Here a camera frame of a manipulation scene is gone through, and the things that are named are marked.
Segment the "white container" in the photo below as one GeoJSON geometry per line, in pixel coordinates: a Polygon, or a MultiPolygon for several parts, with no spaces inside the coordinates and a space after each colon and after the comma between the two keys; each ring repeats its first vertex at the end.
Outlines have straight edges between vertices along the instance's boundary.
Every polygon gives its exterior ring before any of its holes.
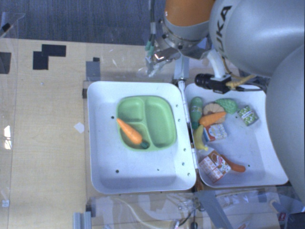
{"type": "MultiPolygon", "coordinates": [[[[213,93],[191,84],[185,91],[187,102],[200,96],[204,103],[218,98],[232,98],[240,106],[250,105],[260,120],[245,126],[235,115],[227,115],[224,123],[228,137],[211,143],[220,154],[246,166],[246,172],[230,172],[212,183],[211,187],[248,187],[279,185],[287,182],[267,130],[262,92],[213,93]]],[[[198,165],[193,155],[183,100],[180,90],[169,83],[95,82],[88,88],[90,129],[91,180],[95,189],[104,194],[187,190],[195,184],[198,165]],[[169,148],[139,152],[126,148],[119,138],[116,108],[121,99],[131,96],[158,96],[172,108],[177,139],[169,148]]]]}

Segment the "yellow banana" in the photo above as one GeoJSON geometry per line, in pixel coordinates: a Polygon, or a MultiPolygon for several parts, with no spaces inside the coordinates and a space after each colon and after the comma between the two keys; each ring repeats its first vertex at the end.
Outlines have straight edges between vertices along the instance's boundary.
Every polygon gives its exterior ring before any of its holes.
{"type": "Polygon", "coordinates": [[[208,146],[204,145],[202,142],[202,134],[203,134],[203,125],[199,125],[199,127],[194,130],[193,137],[194,137],[194,144],[197,149],[203,149],[208,151],[208,146]]]}

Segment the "orange carrot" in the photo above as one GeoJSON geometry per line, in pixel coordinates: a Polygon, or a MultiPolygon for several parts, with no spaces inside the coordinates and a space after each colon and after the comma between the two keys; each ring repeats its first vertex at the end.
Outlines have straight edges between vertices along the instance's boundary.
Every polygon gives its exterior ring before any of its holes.
{"type": "Polygon", "coordinates": [[[212,125],[214,124],[216,121],[218,121],[219,119],[221,119],[222,117],[224,117],[226,115],[226,112],[217,112],[214,114],[208,114],[208,115],[204,115],[200,118],[199,120],[199,124],[203,125],[203,126],[208,126],[208,125],[212,125]]]}
{"type": "Polygon", "coordinates": [[[246,168],[244,166],[238,165],[233,163],[231,160],[229,160],[226,156],[221,155],[224,160],[228,163],[228,165],[231,167],[232,170],[237,171],[237,172],[245,172],[246,168]]]}
{"type": "Polygon", "coordinates": [[[129,140],[134,144],[141,144],[142,136],[138,133],[135,129],[133,129],[130,125],[125,123],[123,120],[117,118],[116,121],[118,122],[119,126],[121,127],[122,131],[126,134],[129,140]]]}

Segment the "green bottle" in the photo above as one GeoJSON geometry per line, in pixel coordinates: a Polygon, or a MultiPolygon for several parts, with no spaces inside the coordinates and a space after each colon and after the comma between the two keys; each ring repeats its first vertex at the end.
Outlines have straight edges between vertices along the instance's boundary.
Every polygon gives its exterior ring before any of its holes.
{"type": "Polygon", "coordinates": [[[197,129],[199,119],[202,116],[203,102],[200,97],[195,97],[191,100],[190,118],[192,129],[197,129]]]}

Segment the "green tray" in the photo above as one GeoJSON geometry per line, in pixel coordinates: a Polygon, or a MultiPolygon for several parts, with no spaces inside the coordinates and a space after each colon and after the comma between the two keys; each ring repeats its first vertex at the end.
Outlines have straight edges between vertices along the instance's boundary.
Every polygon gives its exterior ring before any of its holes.
{"type": "Polygon", "coordinates": [[[143,149],[133,144],[119,129],[120,139],[132,150],[153,151],[170,147],[177,138],[173,113],[168,102],[157,96],[123,98],[117,106],[117,117],[132,126],[150,146],[143,149]]]}

